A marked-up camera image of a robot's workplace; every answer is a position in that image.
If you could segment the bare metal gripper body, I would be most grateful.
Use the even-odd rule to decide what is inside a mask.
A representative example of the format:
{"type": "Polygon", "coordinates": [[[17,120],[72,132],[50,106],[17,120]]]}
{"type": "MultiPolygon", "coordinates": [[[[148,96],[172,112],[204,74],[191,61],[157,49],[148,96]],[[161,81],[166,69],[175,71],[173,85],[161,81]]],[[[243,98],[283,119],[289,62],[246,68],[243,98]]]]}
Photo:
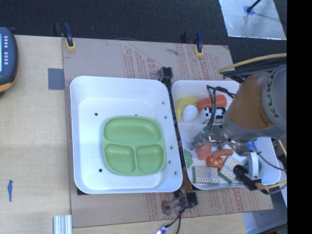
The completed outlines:
{"type": "Polygon", "coordinates": [[[222,124],[215,124],[211,127],[208,133],[208,140],[225,141],[225,148],[226,146],[229,146],[239,156],[242,156],[244,153],[244,142],[238,137],[235,137],[228,127],[223,126],[222,124]]]}

